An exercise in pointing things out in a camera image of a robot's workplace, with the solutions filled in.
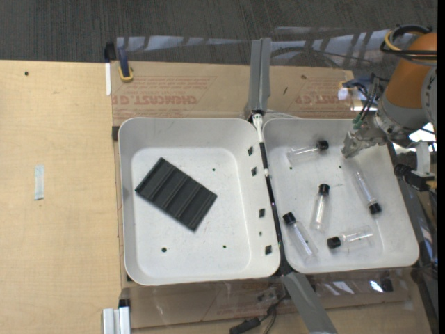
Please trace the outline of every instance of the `vial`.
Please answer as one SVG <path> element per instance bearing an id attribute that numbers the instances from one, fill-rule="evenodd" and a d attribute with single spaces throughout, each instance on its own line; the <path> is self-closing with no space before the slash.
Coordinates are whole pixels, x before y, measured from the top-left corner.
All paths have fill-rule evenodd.
<path id="1" fill-rule="evenodd" d="M 362 199 L 366 203 L 369 212 L 374 215 L 382 211 L 382 208 L 378 204 L 377 198 L 372 194 L 368 183 L 366 182 L 363 173 L 360 170 L 356 170 L 354 173 L 355 186 L 358 192 L 362 195 Z"/>
<path id="2" fill-rule="evenodd" d="M 373 245 L 372 238 L 372 229 L 365 225 L 361 228 L 344 232 L 338 236 L 330 237 L 327 239 L 327 247 L 331 250 L 340 248 L 347 251 L 367 246 L 371 247 Z"/>
<path id="3" fill-rule="evenodd" d="M 318 249 L 303 224 L 300 221 L 296 221 L 291 212 L 283 215 L 283 219 L 288 229 L 287 234 L 289 240 L 302 256 L 303 260 L 310 262 L 315 259 Z"/>
<path id="4" fill-rule="evenodd" d="M 319 232 L 325 232 L 327 228 L 326 207 L 329 199 L 329 189 L 327 184 L 318 186 L 318 193 L 315 196 L 314 209 L 312 210 L 311 228 Z"/>
<path id="5" fill-rule="evenodd" d="M 299 159 L 314 156 L 320 151 L 327 150 L 329 148 L 329 143 L 326 140 L 317 142 L 315 145 L 308 145 L 302 148 L 291 148 L 286 152 L 287 159 L 291 164 L 298 162 Z"/>

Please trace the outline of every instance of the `clear plastic sheet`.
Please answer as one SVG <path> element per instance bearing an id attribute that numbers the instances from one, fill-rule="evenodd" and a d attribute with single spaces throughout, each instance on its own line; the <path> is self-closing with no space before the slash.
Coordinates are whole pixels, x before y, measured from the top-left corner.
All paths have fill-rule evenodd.
<path id="1" fill-rule="evenodd" d="M 271 96 L 264 118 L 353 118 L 363 96 L 341 83 L 371 72 L 389 78 L 398 59 L 382 55 L 384 31 L 282 27 L 275 29 L 270 60 Z M 408 37 L 401 42 L 410 43 Z M 245 118 L 251 41 L 181 36 L 118 38 L 133 81 L 111 63 L 115 132 L 134 117 Z M 409 157 L 396 150 L 394 157 Z M 122 199 L 115 143 L 122 294 L 131 304 L 135 333 L 228 333 L 245 319 L 246 333 L 307 333 L 280 276 L 252 280 L 141 286 L 126 274 Z M 437 199 L 410 187 L 403 192 L 419 241 L 409 268 L 308 275 L 338 333 L 436 333 Z"/>

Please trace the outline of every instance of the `wooden surface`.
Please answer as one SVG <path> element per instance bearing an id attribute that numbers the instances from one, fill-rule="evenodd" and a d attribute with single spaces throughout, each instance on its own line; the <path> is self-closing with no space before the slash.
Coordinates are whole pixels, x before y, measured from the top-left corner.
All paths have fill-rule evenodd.
<path id="1" fill-rule="evenodd" d="M 104 65 L 0 61 L 0 74 L 0 333 L 100 333 L 120 294 Z"/>

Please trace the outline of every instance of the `orange cylinder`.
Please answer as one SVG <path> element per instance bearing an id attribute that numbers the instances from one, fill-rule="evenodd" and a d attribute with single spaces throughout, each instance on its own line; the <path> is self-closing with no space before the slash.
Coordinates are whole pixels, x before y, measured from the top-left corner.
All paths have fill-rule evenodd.
<path id="1" fill-rule="evenodd" d="M 437 33 L 427 33 L 417 38 L 409 50 L 437 51 Z M 421 89 L 426 74 L 431 69 L 402 59 L 388 83 L 386 98 L 403 108 L 421 109 Z"/>

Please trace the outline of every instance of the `black cap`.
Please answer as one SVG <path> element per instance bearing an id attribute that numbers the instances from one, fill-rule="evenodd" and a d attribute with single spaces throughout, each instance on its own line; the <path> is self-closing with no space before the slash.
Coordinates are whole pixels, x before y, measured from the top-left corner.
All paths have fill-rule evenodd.
<path id="1" fill-rule="evenodd" d="M 287 225 L 294 224 L 296 222 L 295 217 L 293 216 L 292 212 L 289 212 L 285 215 L 283 215 L 283 219 L 286 222 Z"/>
<path id="2" fill-rule="evenodd" d="M 330 237 L 326 242 L 327 247 L 332 250 L 341 246 L 341 240 L 339 237 Z"/>
<path id="3" fill-rule="evenodd" d="M 330 189 L 330 187 L 327 184 L 324 184 L 324 183 L 320 184 L 318 186 L 318 192 L 320 194 L 324 194 L 325 196 L 327 196 L 329 194 L 329 189 Z"/>
<path id="4" fill-rule="evenodd" d="M 374 203 L 369 206 L 369 211 L 371 214 L 375 214 L 375 213 L 381 212 L 382 208 L 380 207 L 380 205 L 378 203 Z"/>
<path id="5" fill-rule="evenodd" d="M 329 143 L 327 143 L 326 140 L 321 140 L 316 146 L 319 150 L 327 150 L 329 148 Z"/>

